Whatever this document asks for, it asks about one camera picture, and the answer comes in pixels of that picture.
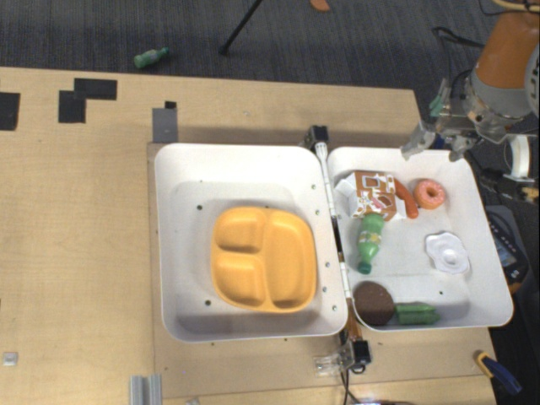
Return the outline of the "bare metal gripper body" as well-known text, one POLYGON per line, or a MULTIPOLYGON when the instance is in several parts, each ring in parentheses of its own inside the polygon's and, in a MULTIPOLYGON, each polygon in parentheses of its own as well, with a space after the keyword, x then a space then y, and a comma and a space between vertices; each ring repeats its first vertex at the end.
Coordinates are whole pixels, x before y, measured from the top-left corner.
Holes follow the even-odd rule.
POLYGON ((521 116, 501 115, 483 102, 454 99, 442 107, 435 130, 443 137, 479 137, 491 143, 502 143, 510 128, 521 121, 521 116))

